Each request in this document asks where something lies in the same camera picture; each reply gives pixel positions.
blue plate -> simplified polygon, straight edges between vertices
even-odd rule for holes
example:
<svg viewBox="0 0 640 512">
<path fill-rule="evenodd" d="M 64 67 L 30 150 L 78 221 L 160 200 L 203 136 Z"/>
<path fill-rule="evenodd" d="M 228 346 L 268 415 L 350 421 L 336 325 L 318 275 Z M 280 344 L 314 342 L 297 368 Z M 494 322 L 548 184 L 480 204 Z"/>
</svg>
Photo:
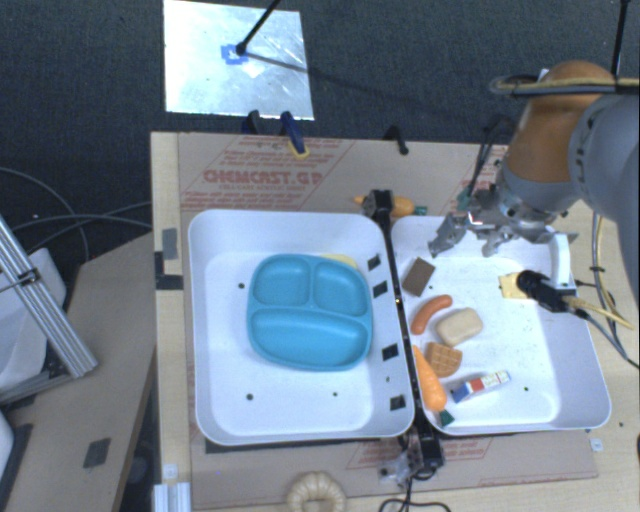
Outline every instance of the blue plate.
<svg viewBox="0 0 640 512">
<path fill-rule="evenodd" d="M 348 370 L 371 347 L 368 285 L 339 261 L 271 256 L 253 274 L 247 328 L 252 347 L 269 361 L 306 370 Z"/>
</svg>

